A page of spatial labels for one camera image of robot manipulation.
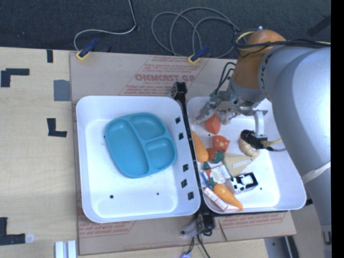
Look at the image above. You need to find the thin black rod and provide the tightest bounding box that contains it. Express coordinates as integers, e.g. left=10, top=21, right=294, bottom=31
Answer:
left=177, top=91, right=211, bottom=220

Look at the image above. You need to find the orange red wedge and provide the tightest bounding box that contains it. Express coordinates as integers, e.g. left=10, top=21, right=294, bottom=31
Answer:
left=204, top=113, right=222, bottom=135

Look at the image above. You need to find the white and red packet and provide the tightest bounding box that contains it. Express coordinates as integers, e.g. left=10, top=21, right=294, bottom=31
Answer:
left=202, top=187, right=229, bottom=212

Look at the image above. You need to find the white plastic tray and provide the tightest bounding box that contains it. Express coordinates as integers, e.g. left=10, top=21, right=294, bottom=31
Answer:
left=186, top=96, right=307, bottom=214
left=76, top=95, right=202, bottom=224

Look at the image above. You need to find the beige cheese wedge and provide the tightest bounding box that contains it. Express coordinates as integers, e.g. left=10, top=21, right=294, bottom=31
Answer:
left=223, top=153, right=253, bottom=177

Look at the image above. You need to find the black block with thin wires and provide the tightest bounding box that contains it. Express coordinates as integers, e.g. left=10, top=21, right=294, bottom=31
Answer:
left=173, top=81, right=188, bottom=99
left=200, top=211, right=216, bottom=232

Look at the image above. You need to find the black and white milk carton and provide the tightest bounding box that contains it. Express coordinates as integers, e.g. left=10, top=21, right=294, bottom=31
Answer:
left=230, top=172, right=260, bottom=196

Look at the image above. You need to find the blue divided plate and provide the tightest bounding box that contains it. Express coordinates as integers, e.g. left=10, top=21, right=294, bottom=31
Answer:
left=104, top=112, right=178, bottom=179

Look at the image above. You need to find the white and orange carton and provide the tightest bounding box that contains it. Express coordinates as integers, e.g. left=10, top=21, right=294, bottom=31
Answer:
left=201, top=164, right=232, bottom=186

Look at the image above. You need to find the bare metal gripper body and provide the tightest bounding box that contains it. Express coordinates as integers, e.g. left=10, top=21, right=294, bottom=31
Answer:
left=210, top=89, right=263, bottom=117

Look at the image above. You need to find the orange carrot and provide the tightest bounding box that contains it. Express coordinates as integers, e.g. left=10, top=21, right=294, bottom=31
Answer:
left=206, top=178, right=244, bottom=211
left=191, top=131, right=212, bottom=171

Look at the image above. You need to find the brown cardboard board red print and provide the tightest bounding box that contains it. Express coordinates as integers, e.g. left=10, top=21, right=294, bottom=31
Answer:
left=69, top=51, right=297, bottom=256

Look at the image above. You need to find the red strawberry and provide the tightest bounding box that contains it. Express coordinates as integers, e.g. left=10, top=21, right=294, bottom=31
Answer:
left=206, top=147, right=225, bottom=164

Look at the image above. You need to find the beige croissant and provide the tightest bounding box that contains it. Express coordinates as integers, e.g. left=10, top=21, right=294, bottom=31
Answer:
left=238, top=138, right=261, bottom=158

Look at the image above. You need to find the black cylinder on white bracket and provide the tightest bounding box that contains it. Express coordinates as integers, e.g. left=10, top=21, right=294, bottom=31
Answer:
left=240, top=110, right=269, bottom=150

